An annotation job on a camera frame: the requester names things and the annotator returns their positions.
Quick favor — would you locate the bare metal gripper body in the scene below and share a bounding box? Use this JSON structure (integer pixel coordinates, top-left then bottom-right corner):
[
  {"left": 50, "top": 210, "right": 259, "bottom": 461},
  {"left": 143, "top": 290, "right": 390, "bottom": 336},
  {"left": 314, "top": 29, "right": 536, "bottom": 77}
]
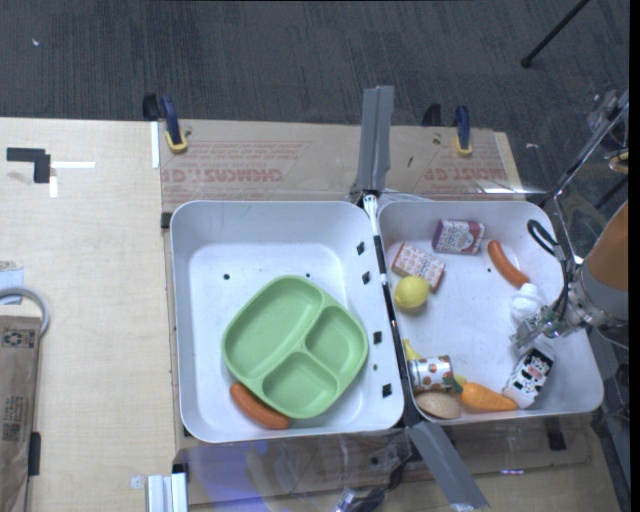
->
[{"left": 537, "top": 295, "right": 601, "bottom": 342}]

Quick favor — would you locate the cow print milk carton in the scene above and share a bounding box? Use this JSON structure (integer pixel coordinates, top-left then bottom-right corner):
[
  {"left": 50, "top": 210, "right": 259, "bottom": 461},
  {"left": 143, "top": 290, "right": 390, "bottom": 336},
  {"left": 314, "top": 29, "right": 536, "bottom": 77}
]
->
[{"left": 501, "top": 339, "right": 557, "bottom": 411}]

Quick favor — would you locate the white plastic tray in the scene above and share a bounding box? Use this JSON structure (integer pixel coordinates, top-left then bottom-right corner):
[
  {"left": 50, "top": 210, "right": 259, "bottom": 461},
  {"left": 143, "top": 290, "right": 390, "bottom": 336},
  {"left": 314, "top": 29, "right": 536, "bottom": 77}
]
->
[
  {"left": 376, "top": 199, "right": 606, "bottom": 427},
  {"left": 169, "top": 199, "right": 406, "bottom": 445}
]

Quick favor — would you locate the orange sausage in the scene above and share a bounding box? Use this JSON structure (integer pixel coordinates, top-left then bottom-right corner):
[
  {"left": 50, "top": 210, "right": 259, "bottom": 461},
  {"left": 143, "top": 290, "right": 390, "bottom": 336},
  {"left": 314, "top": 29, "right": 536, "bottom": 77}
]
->
[
  {"left": 229, "top": 381, "right": 293, "bottom": 431},
  {"left": 486, "top": 239, "right": 532, "bottom": 290}
]

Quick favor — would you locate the orange carrot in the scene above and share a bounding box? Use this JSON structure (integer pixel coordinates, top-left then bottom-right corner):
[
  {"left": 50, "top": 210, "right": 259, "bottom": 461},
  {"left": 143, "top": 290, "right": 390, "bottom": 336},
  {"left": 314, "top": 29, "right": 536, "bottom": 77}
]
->
[{"left": 452, "top": 374, "right": 520, "bottom": 415}]

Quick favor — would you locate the can with orange fruit print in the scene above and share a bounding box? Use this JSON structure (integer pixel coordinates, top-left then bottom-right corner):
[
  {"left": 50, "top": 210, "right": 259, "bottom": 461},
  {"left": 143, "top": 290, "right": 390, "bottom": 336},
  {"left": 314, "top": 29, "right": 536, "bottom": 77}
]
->
[{"left": 408, "top": 354, "right": 456, "bottom": 395}]

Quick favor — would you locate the tan round biscuit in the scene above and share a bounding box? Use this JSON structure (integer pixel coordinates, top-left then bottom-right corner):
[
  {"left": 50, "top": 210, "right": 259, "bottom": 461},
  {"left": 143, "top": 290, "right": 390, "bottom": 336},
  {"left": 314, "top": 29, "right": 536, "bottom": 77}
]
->
[{"left": 415, "top": 390, "right": 463, "bottom": 421}]

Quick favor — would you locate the yellow lemon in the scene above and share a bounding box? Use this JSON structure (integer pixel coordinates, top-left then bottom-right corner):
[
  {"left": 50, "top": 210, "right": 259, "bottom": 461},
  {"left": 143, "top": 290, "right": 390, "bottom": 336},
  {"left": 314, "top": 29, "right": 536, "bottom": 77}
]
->
[{"left": 393, "top": 274, "right": 432, "bottom": 316}]

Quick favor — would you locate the orange patterned packet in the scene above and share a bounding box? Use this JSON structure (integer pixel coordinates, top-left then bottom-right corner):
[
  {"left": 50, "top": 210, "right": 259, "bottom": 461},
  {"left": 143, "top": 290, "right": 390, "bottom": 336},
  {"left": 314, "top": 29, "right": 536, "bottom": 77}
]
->
[{"left": 390, "top": 241, "right": 447, "bottom": 293}]

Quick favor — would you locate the green divided plate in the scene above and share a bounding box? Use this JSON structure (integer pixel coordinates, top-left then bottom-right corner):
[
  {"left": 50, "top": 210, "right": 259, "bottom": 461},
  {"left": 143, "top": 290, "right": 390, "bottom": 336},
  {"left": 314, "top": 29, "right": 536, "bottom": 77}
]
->
[{"left": 220, "top": 274, "right": 371, "bottom": 421}]

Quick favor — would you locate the brown cardboard board red print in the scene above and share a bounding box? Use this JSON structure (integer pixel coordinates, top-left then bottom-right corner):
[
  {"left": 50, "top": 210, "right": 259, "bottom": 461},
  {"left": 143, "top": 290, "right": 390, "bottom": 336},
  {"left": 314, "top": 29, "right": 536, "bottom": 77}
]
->
[{"left": 159, "top": 118, "right": 607, "bottom": 506}]

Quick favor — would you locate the brown paper bag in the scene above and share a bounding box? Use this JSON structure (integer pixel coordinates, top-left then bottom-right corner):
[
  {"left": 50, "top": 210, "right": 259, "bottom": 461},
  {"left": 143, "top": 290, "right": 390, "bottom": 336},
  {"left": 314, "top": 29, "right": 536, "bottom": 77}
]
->
[{"left": 0, "top": 313, "right": 44, "bottom": 512}]

